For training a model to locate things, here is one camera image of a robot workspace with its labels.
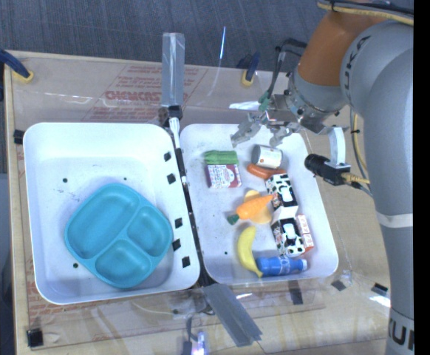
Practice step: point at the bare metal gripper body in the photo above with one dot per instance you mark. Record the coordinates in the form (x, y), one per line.
(282, 110)

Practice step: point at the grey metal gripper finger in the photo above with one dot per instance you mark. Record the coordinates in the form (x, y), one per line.
(245, 129)
(280, 134)

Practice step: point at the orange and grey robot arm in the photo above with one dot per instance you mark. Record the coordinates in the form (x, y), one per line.
(381, 87)

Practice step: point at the white can with orange dot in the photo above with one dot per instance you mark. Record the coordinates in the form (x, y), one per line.
(267, 156)

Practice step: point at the green ribbed toy vegetable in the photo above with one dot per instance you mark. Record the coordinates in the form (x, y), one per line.
(221, 157)

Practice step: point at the orange toy sausage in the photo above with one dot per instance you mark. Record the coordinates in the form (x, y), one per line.
(261, 171)

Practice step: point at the pink and white carton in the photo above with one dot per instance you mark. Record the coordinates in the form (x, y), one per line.
(223, 176)

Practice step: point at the black and white cow-print carton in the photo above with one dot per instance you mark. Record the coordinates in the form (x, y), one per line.
(282, 194)
(289, 237)

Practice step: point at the orange toy carrot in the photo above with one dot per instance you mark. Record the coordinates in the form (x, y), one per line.
(252, 207)

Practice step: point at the thin black and white rod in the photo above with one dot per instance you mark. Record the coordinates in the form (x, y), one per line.
(185, 183)

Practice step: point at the pale yellow toy food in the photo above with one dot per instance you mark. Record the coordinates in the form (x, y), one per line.
(262, 218)

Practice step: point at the red and white carton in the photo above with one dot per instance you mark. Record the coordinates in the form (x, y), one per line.
(306, 231)

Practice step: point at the white plastic tray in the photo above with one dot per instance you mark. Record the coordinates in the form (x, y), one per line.
(89, 150)
(215, 242)

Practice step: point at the yellow banana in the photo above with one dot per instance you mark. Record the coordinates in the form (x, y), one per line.
(246, 250)

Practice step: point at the blue bottle with white cap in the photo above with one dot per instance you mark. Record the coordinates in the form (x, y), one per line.
(276, 266)

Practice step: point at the brown cardboard board, red print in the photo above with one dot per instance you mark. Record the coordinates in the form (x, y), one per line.
(89, 87)

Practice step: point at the blue divided plate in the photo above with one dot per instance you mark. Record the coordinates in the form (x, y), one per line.
(119, 235)

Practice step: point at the black cylinder on white bracket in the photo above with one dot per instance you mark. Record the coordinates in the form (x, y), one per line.
(329, 170)

